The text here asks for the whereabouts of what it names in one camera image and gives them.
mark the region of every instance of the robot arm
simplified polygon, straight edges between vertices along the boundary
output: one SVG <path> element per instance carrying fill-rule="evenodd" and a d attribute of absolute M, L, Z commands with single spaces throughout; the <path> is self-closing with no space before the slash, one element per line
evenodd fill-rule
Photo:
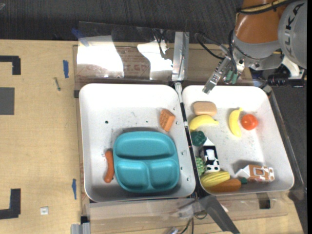
<path fill-rule="evenodd" d="M 207 81 L 209 93 L 220 79 L 235 84 L 245 67 L 254 70 L 289 69 L 289 79 L 307 68 L 308 0 L 244 0 L 229 35 L 229 49 Z"/>

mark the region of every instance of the toy tomato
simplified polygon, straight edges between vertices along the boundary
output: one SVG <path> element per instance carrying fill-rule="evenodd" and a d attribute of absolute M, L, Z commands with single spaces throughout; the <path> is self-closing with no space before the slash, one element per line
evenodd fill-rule
<path fill-rule="evenodd" d="M 246 130 L 252 130 L 258 125 L 258 120 L 254 115 L 246 114 L 242 117 L 241 123 Z"/>

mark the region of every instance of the orange sponge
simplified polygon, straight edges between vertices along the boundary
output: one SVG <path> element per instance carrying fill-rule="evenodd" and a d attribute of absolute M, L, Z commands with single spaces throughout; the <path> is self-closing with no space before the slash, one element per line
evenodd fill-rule
<path fill-rule="evenodd" d="M 170 130 L 172 123 L 174 122 L 175 118 L 176 118 L 175 115 L 173 113 L 171 113 L 169 110 L 167 110 L 167 109 L 161 110 L 160 118 L 159 118 L 160 126 L 166 132 L 168 132 Z"/>

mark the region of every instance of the wooden table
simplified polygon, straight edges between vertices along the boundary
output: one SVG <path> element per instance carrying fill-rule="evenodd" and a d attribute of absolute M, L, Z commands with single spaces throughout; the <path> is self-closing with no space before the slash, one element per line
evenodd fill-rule
<path fill-rule="evenodd" d="M 80 223 L 75 45 L 76 41 L 0 40 L 0 55 L 21 58 L 21 75 L 12 75 L 11 63 L 0 62 L 0 87 L 15 88 L 14 115 L 0 115 L 0 209 L 9 208 L 11 189 L 21 189 L 21 213 L 0 220 L 0 233 L 69 234 L 71 224 Z M 63 60 L 69 63 L 68 78 Z M 288 215 L 234 223 L 241 233 L 303 233 L 293 202 L 285 200 Z M 48 207 L 48 214 L 40 214 L 41 207 Z M 195 225 L 197 234 L 219 231 L 214 223 Z"/>

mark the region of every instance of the gray square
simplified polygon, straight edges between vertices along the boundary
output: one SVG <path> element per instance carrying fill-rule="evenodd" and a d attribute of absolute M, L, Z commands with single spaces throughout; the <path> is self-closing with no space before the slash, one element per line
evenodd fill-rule
<path fill-rule="evenodd" d="M 14 115 L 14 88 L 0 88 L 0 115 Z"/>

